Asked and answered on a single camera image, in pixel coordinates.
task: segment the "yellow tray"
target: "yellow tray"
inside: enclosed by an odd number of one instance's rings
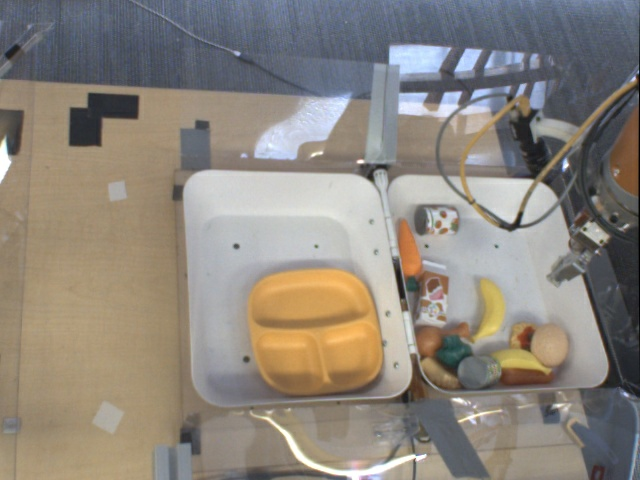
[[[382,367],[373,299],[360,279],[343,270],[263,278],[249,296],[249,330],[262,378],[289,395],[355,390]]]

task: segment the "white cable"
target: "white cable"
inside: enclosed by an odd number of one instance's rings
[[[222,51],[225,51],[227,53],[230,53],[234,57],[240,57],[242,55],[241,52],[239,52],[238,50],[234,50],[232,48],[227,48],[226,46],[223,46],[223,45],[218,44],[218,43],[214,43],[213,41],[209,41],[209,40],[207,40],[207,39],[205,39],[203,37],[200,37],[200,36],[194,34],[190,30],[188,30],[185,27],[183,27],[182,25],[180,25],[180,23],[178,23],[176,21],[173,21],[168,16],[165,16],[164,14],[156,11],[155,9],[152,9],[151,7],[147,7],[146,5],[144,5],[141,2],[138,2],[137,0],[126,0],[126,1],[129,2],[129,3],[132,3],[133,5],[139,7],[140,9],[143,9],[143,10],[147,11],[150,14],[153,14],[154,16],[160,18],[161,20],[169,23],[169,25],[177,28],[178,30],[180,30],[184,34],[188,35],[190,38],[195,39],[196,41],[199,41],[199,42],[204,43],[206,45],[209,45],[209,46],[212,46],[214,48],[217,48],[218,50],[222,50]]]

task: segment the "toy banana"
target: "toy banana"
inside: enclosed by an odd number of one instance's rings
[[[507,348],[493,352],[491,357],[500,363],[503,370],[505,368],[521,368],[523,370],[537,370],[545,375],[551,373],[551,368],[544,366],[536,359],[536,356],[527,350]]]
[[[483,278],[480,279],[480,294],[484,301],[484,315],[478,332],[471,337],[473,342],[498,332],[504,320],[505,303],[500,288],[493,281]]]

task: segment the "white sticker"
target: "white sticker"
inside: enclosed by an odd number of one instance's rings
[[[123,201],[127,198],[127,186],[124,181],[109,183],[109,201]]]
[[[124,411],[109,402],[102,402],[93,418],[93,424],[109,434],[115,434],[122,416],[124,416]]]

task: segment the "orange carrot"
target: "orange carrot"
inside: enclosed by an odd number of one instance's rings
[[[402,272],[405,277],[419,276],[422,272],[422,258],[420,258],[420,251],[409,223],[405,219],[400,219],[398,247],[400,248]]]

